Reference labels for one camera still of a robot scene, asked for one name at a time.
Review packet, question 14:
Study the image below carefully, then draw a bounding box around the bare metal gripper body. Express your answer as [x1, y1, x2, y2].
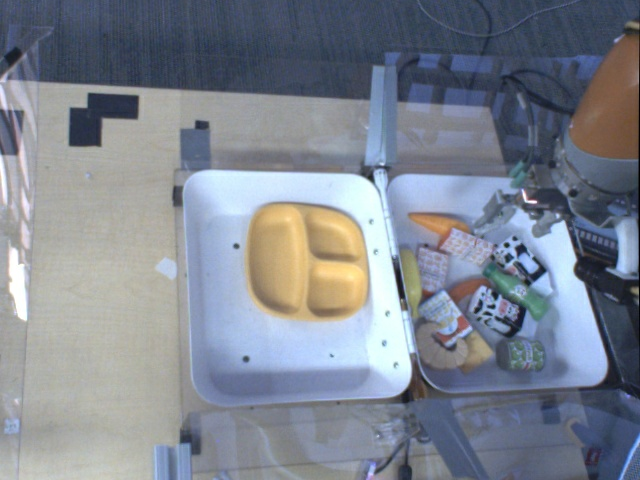
[517, 163, 632, 229]

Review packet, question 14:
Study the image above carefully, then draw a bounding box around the black and white cow carton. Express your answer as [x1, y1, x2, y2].
[491, 233, 555, 297]
[466, 284, 528, 339]

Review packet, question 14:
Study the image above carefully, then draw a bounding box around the orange carrot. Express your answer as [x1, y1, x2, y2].
[407, 211, 473, 235]

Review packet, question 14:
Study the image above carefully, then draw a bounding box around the green bottle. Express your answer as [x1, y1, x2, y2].
[481, 262, 551, 322]

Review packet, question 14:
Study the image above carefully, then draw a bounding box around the orange sausage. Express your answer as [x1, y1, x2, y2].
[446, 277, 492, 307]

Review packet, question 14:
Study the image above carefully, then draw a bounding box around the yellow banana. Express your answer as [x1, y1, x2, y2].
[399, 248, 424, 320]

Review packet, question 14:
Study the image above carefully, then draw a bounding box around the white and orange carton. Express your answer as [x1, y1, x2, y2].
[416, 289, 474, 349]

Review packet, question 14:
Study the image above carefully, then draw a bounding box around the white plastic tray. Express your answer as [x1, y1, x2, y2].
[387, 173, 611, 396]
[181, 169, 414, 409]

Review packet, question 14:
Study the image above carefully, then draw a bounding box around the green can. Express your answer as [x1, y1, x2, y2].
[495, 337, 547, 373]

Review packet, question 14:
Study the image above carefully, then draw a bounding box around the yellow bread piece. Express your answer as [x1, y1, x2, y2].
[458, 329, 496, 375]

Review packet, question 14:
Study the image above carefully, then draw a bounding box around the beige round biscuit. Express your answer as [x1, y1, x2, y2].
[414, 319, 470, 371]

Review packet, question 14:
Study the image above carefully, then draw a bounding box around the orange divided plate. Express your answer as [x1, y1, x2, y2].
[244, 201, 372, 324]

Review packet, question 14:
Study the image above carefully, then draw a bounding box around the black cylinder on white bracket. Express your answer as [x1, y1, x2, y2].
[573, 214, 640, 310]

